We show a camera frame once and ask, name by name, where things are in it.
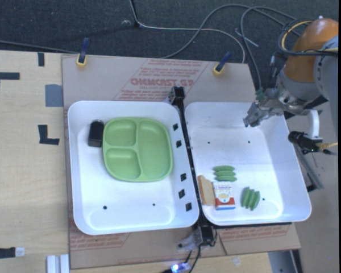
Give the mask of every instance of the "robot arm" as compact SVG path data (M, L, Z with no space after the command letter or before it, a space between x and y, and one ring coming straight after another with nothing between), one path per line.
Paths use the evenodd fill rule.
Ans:
M283 115L285 111L295 115L311 115L313 110L306 109L306 105L322 95L330 102L332 122L338 138L338 22L325 18L307 22L310 24L292 51L284 48L285 37L306 21L297 22L294 27L282 32L280 47L290 56L277 75L276 86L256 92L256 101L243 119L246 127L258 126L262 120ZM312 123L317 124L315 117ZM313 134L311 131L309 134L294 133L289 140L296 143L297 138L299 142L302 139L312 140L313 144L317 144L316 148L321 147L321 138L316 136L315 130Z

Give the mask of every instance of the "green divided plate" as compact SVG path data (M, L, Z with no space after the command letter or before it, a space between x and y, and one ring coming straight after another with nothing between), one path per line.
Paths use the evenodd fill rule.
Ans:
M118 180L159 181L172 172L168 130L153 119L122 117L108 121L102 147L106 169Z

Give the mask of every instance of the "black carpet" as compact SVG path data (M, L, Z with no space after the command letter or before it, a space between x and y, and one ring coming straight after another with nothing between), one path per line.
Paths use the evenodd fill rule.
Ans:
M320 15L339 19L339 0L134 0L134 6L138 22L145 26L195 29L212 11L224 7L203 25L218 31L200 31L189 46L177 52L196 31L139 27L129 0L0 0L0 49L79 52L87 37L88 54L93 55L219 61L230 51L230 62L241 63L240 45L220 32L234 36L245 48L236 29L257 44L248 43L248 47L266 85L283 24ZM244 62L257 84L247 49Z

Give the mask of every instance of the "green vegetable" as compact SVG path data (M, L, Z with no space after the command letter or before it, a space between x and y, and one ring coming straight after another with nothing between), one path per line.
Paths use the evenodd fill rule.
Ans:
M245 204L247 203L248 199L250 198L250 187L246 187L244 188L244 192L243 192L243 199L241 201L241 206L244 207Z
M235 176L236 173L228 170L221 170L214 172L216 176Z
M217 181L230 181L230 182L235 182L238 178L234 176L217 176L215 177Z
M260 200L260 192L257 191L255 192L255 199L253 201L253 203L250 205L250 209L253 211L257 205L259 204L259 200Z
M235 168L233 166L229 165L223 165L223 166L216 166L213 168L215 172L217 171L233 171Z
M254 189L251 189L250 192L251 192L251 195L250 195L250 197L249 197L249 199L248 199L248 202L245 203L245 207L246 207L246 208L250 208L250 207L251 207L251 204L253 203L253 201L254 201L254 199L255 199L255 190L254 190Z

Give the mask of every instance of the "wire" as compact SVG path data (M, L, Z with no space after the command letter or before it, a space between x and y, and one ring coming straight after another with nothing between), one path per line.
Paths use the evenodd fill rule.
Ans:
M192 255L192 252L193 252L193 250L191 250L190 252L189 252L189 254L188 254L188 256L187 256L187 258L185 259L185 263L187 263L188 262L188 260L189 260L189 258L191 257L191 255Z
M263 6L255 6L255 7L250 7L250 6L247 6L247 5L242 5L242 4L226 4L226 5L222 5L222 6L219 6L217 8L215 8L214 10L212 10L208 15L207 17L202 21L201 25L198 27L198 28L165 28L165 27L154 27L154 26L146 26L145 24L143 24L142 22L140 22L138 20L138 16L135 12L135 9L134 9L134 6L132 4L132 0L129 0L130 1L130 5L131 5L131 9L132 9L132 13L134 15L134 19L135 19L135 22L140 26L140 28L144 27L144 28L151 28L151 29L158 29L158 30L195 30L196 32L194 33L194 35L191 37L191 39L189 39L189 41L183 45L183 47L181 47L180 49L178 49L176 52L174 53L171 53L170 55L167 55L167 56L164 56L163 59L168 59L170 57L173 57L175 55L177 55L178 53L182 52L183 50L185 50L192 42L193 40L196 38L196 36L199 34L200 31L202 30L205 30L205 28L203 28L203 26L205 25L205 23L208 21L208 19L217 11L221 10L221 9L224 9L224 8L227 8L227 7L241 7L241 8L246 8L247 10L243 13L242 15L242 18L240 20L240 32L241 32L241 35L242 35L242 39L244 41L244 45L246 46L246 49L247 49L247 52L249 54L249 57L252 61L252 64L254 66L254 69L255 69L255 72L256 72L256 76L257 76L257 82L258 82L258 88L256 89L260 89L263 85L261 83L261 76L260 76L260 73L259 73L259 69L257 67L257 64L256 64L256 61L252 55L252 52L249 48L249 45L248 45L248 40L246 39L246 36L244 34L244 27L243 27L243 21L244 21L244 18L246 16L247 13L249 13L250 11L255 11L261 15L264 15L266 17L268 17L269 19L273 20L274 22L284 26L285 23L272 17L271 15L268 15L264 12L262 12L261 10L268 10L268 11L272 11L274 13L277 13L277 14L280 14L280 15L283 15L284 17L287 17L289 19L293 19L295 20L294 17L286 14L286 13L283 13L281 11L278 11L278 10L275 10L275 9L272 9L272 8L269 8L269 7L263 7ZM213 30L213 31L219 31L219 32L222 32L220 30L215 30L215 29L212 29L212 28L208 28L207 30ZM222 32L230 37L232 37L235 41L238 42L238 40L236 38L234 38L233 36L231 36L230 34L226 33L226 32Z
M72 51L66 51L64 49L59 49L59 48L49 48L49 47L42 47L40 45L34 45L34 44L26 44L26 43L15 43L15 42L9 42L7 40L0 40L0 43L3 44L12 44L20 47L28 47L28 48L37 48L37 49L46 49L49 51L56 51L56 52L62 52L62 53L78 53L78 52L72 52Z
M306 23L309 24L313 21L314 21L313 19L298 19L287 24L278 38L279 49L282 50L284 53L287 53L292 56L322 56L322 55L338 56L338 48L306 49L304 51L297 51L297 52L286 49L285 39L288 36L288 34L293 29L297 28L298 26L306 24Z
M193 265L192 265L192 267L191 267L191 270L189 270L188 273L191 273L191 272L192 272L192 270L193 270L194 266L196 265L197 260L198 260L198 258L199 258L200 255L201 255L201 246L198 246L198 253L197 253L197 256L196 256L196 258L195 258L195 260L194 260L194 262L193 262Z

